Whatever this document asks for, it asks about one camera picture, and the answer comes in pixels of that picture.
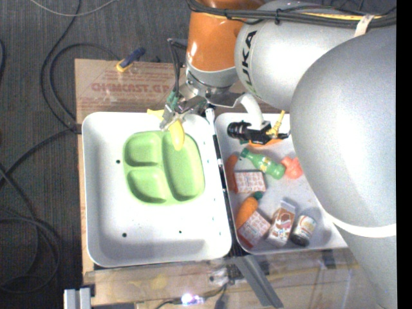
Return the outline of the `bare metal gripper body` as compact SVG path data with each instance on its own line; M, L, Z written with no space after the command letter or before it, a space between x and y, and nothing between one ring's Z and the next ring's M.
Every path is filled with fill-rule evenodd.
M216 87L199 82L197 79L176 79L165 102L166 113L184 113L190 110L214 106L231 106L230 87Z

